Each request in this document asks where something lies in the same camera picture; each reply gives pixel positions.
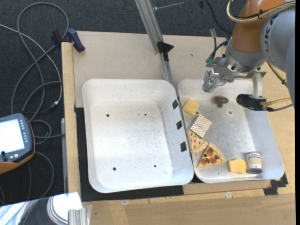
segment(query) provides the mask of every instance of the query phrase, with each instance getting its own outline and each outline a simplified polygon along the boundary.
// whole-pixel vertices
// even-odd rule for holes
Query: pepperoni pizza slice
[[[225,163],[226,158],[222,151],[213,143],[209,143],[206,150],[203,152],[197,168]]]
[[[188,131],[189,144],[193,154],[202,152],[208,146],[208,142],[204,141],[196,133]]]

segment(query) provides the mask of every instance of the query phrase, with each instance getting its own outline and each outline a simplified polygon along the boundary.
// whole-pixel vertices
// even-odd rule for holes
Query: can
[[[262,155],[260,152],[253,151],[247,153],[247,172],[253,174],[262,173]]]

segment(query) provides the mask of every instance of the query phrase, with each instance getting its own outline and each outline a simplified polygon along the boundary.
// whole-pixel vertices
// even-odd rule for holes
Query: empty white tray
[[[110,193],[183,185],[194,175],[174,87],[91,79],[83,88],[91,186]]]
[[[267,113],[252,111],[236,103],[239,94],[253,94],[253,83],[248,80],[236,80],[216,88],[212,93],[205,93],[202,85],[203,80],[183,80],[178,84],[178,93],[182,105],[191,98],[200,104],[198,112],[212,121],[203,139],[217,145],[227,161],[236,158],[246,160],[248,152],[260,152],[263,172],[230,173],[227,163],[198,169],[197,165],[202,154],[200,153],[192,155],[196,176],[207,183],[281,178],[284,165]],[[229,102],[218,108],[213,101],[214,96],[226,97]],[[192,117],[184,112],[187,129],[191,128],[197,116],[196,114]]]

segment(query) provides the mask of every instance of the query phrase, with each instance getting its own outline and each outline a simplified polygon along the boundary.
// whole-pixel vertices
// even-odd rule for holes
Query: black bracket
[[[169,61],[168,52],[170,52],[170,50],[173,49],[174,46],[170,45],[170,44],[167,44],[167,43],[164,43],[163,41],[159,40],[157,42],[157,48],[158,48],[159,53],[163,53],[164,60],[166,62],[168,62]]]
[[[264,188],[265,195],[278,195],[278,188],[285,188],[288,184],[286,174],[284,173],[280,180],[271,180],[271,187]]]

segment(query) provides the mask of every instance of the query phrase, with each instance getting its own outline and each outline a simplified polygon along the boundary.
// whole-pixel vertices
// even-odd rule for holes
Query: pepperoni
[[[211,158],[210,158],[210,162],[211,162],[212,164],[214,164],[214,163],[216,163],[217,161],[216,161],[216,159],[215,159],[214,157],[211,157]]]
[[[208,156],[212,156],[213,152],[214,152],[214,150],[211,149],[211,148],[209,148],[209,149],[207,149],[206,154],[207,154]]]
[[[200,162],[201,162],[202,165],[205,165],[207,163],[205,158],[202,158]]]

